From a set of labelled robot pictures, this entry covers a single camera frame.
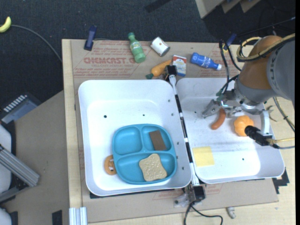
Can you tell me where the white and orange carton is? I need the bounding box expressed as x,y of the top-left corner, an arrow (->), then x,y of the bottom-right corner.
171,54 -> 188,77

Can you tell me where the orange pretzel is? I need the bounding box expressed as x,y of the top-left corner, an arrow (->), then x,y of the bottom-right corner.
104,154 -> 117,176

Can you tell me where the white can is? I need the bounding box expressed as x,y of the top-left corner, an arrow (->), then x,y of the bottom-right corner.
150,36 -> 171,57

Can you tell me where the white plastic tray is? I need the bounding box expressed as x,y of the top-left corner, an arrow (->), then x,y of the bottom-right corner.
77,79 -> 194,197
175,77 -> 286,185

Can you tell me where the brown cardboard board, red print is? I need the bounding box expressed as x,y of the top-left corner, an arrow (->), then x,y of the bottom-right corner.
70,39 -> 280,217

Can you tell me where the orange pumpkin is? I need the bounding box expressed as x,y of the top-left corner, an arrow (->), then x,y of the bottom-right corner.
233,115 -> 255,137

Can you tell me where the blue divided plate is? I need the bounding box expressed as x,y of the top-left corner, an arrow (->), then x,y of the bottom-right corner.
111,123 -> 178,185

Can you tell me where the orange sausage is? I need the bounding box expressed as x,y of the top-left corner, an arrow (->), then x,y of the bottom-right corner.
210,108 -> 227,130

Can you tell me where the orange carrot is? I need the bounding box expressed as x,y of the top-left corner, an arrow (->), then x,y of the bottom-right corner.
145,59 -> 173,80

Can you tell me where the blue bottle with white cap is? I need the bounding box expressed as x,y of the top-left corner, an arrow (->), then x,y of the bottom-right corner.
189,52 -> 223,71

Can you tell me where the thin black and white rod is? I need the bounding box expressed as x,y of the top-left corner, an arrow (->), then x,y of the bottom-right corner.
169,75 -> 200,187

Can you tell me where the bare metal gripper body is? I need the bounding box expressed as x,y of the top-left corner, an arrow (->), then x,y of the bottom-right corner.
219,90 -> 266,117

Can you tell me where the green bottle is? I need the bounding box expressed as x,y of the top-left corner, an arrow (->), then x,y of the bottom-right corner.
127,32 -> 147,64

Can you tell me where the yellow banana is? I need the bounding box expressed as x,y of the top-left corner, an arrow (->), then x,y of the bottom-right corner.
0,16 -> 12,33

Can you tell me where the brown rectangular biscuit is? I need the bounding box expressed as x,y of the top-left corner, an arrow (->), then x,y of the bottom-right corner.
149,129 -> 167,151

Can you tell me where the tan bread slice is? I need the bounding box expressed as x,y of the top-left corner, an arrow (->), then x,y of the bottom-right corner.
138,153 -> 168,182

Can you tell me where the black cylinder on white bracket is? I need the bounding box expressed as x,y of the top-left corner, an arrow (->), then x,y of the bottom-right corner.
244,110 -> 274,147

